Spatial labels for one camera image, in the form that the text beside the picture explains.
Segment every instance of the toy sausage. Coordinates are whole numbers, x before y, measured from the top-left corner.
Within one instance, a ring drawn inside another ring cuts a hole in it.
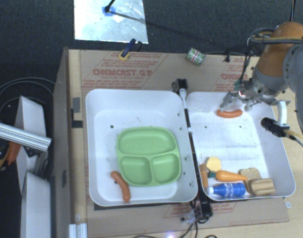
[[[235,117],[240,117],[242,115],[242,110],[237,109],[232,112],[227,112],[227,111],[222,112],[221,110],[218,110],[216,114],[219,117],[223,117],[223,118],[235,118]]]
[[[111,172],[111,177],[119,184],[121,187],[122,198],[125,202],[130,200],[130,191],[127,182],[121,177],[121,174],[117,171]]]

